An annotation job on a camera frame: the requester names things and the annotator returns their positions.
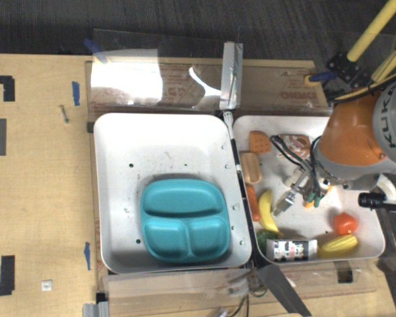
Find brown and white pizza slice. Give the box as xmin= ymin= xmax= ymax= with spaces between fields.
xmin=278 ymin=133 xmax=312 ymax=160

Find orange waffle biscuit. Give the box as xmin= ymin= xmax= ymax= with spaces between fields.
xmin=249 ymin=130 xmax=273 ymax=155

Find white plastic tray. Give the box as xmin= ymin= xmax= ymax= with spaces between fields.
xmin=232 ymin=115 xmax=386 ymax=265
xmin=92 ymin=112 xmax=253 ymax=275

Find white printed carton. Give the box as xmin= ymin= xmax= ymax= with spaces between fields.
xmin=265 ymin=238 xmax=318 ymax=262

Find blue divided plate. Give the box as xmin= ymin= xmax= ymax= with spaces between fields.
xmin=139 ymin=178 xmax=232 ymax=264

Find orange bell pepper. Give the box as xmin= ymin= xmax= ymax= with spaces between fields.
xmin=333 ymin=212 xmax=358 ymax=236

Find black cylinder on white bracket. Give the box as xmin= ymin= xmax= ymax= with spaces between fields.
xmin=358 ymin=173 xmax=396 ymax=211

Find orange sausage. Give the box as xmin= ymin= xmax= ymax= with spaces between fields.
xmin=245 ymin=183 xmax=262 ymax=223

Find tan bread loaf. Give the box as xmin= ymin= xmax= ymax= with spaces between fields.
xmin=240 ymin=151 xmax=263 ymax=185

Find green broccoli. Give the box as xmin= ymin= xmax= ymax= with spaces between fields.
xmin=255 ymin=229 xmax=279 ymax=258

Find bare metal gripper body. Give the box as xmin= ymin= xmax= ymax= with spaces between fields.
xmin=295 ymin=166 xmax=321 ymax=200

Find yellow banana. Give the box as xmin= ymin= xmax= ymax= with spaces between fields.
xmin=257 ymin=189 xmax=282 ymax=234

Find yellow corn cob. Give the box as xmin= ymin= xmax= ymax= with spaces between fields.
xmin=317 ymin=233 xmax=359 ymax=259

